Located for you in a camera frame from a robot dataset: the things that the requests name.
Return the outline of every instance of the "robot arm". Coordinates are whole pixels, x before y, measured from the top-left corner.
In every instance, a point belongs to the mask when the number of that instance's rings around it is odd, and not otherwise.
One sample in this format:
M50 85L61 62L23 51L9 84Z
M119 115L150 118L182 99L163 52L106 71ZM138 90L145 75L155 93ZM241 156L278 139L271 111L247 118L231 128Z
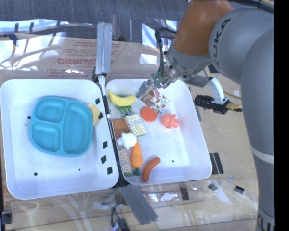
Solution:
M274 230L274 4L266 0L188 0L166 63L137 97L177 79L204 86L197 73L212 64L241 85L244 119L259 185L256 230ZM233 9L230 1L256 8Z

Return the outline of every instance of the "drain hole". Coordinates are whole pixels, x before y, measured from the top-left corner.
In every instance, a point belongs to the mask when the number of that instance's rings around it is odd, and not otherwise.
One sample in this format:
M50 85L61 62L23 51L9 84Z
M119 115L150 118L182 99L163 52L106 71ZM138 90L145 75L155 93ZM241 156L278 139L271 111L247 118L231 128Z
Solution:
M112 167L109 167L108 169L107 169L107 174L109 175L109 174L111 174L112 173Z
M107 158L106 158L106 155L105 155L105 156L103 156L103 157L101 158L102 164L103 164L104 162L106 162L106 160L107 160Z

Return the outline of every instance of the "blue plate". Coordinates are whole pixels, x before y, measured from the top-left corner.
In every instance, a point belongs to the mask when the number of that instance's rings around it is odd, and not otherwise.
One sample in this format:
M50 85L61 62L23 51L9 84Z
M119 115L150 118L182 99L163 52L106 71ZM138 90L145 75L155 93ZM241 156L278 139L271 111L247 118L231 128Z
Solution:
M41 98L33 109L30 139L41 151L80 156L88 150L92 134L92 112L83 103L50 96Z

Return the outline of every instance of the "sausage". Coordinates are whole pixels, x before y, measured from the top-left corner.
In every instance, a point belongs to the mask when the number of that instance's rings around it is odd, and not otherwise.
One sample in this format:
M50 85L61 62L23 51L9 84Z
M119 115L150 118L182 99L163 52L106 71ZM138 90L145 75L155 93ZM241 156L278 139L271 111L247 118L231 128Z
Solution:
M150 173L152 171L152 169L160 163L160 158L157 156L155 158L153 158L150 162L148 162L143 170L143 173L141 175L141 179L143 181L148 181L149 177L150 177Z

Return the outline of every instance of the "pink toy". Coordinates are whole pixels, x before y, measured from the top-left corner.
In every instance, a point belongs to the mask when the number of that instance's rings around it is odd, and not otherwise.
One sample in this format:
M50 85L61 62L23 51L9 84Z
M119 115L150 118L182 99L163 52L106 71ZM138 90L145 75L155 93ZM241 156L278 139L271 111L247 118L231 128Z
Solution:
M179 121L175 117L175 114L172 115L170 113L166 113L165 115L163 115L161 122L169 129L177 128L179 126Z

